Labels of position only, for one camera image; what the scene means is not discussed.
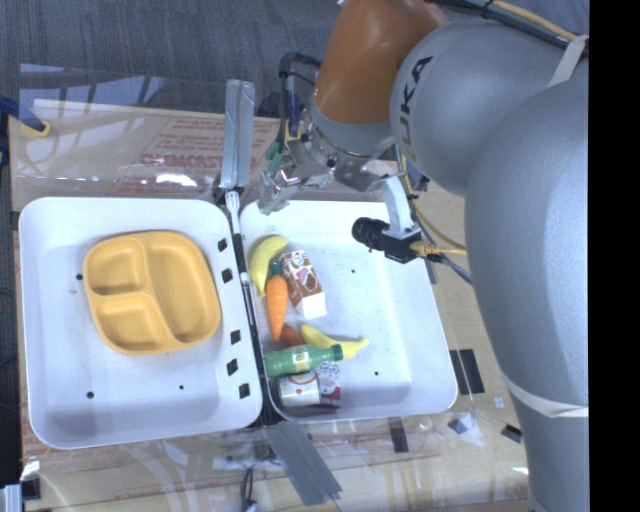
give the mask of white can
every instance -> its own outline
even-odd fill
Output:
[[[278,378],[278,393],[283,407],[303,407],[320,403],[320,388],[315,371]]]

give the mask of banana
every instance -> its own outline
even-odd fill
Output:
[[[367,338],[361,338],[360,341],[338,341],[329,338],[326,334],[321,333],[315,327],[309,324],[303,324],[300,328],[300,334],[305,343],[318,348],[329,348],[331,345],[340,345],[342,347],[343,359],[351,359],[362,347],[369,344]]]
[[[267,274],[269,263],[276,256],[280,255],[287,246],[287,239],[280,235],[271,235],[262,240],[256,250],[253,251],[249,262],[249,276],[258,288],[258,295],[265,296],[265,285],[267,284]]]

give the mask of bottle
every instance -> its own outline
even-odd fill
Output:
[[[342,358],[340,345],[318,348],[305,344],[268,352],[264,363],[268,377],[279,377],[315,370],[323,361],[341,361]]]

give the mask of orange cylinder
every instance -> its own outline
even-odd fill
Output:
[[[348,0],[325,49],[316,107],[341,123],[388,121],[400,65],[418,41],[447,22],[424,0]]]

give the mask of plastic sheet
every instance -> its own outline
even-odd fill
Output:
[[[211,200],[222,155],[224,84],[34,67],[25,68],[24,80],[21,102],[50,122],[52,135],[37,139],[12,122],[14,210],[43,195]],[[198,97],[199,103],[189,103]],[[276,133],[277,120],[256,118],[252,175],[264,168],[264,153]],[[387,165],[380,163],[381,173]],[[329,189],[316,198],[331,194],[347,192]],[[443,212],[432,220],[462,239],[456,232],[461,206],[437,187],[429,200],[432,211]],[[17,239],[16,234],[15,261],[20,261]],[[20,272],[17,267],[18,284]],[[439,414],[304,425],[342,488],[339,498],[316,510],[424,510],[499,502],[513,503],[505,510],[526,510],[522,435],[473,290],[447,268],[437,268],[434,277],[451,357],[457,361],[457,401]],[[305,508],[269,446],[269,427],[78,450],[45,445],[29,424],[21,325],[19,335],[27,511],[240,511],[248,498],[263,511]]]

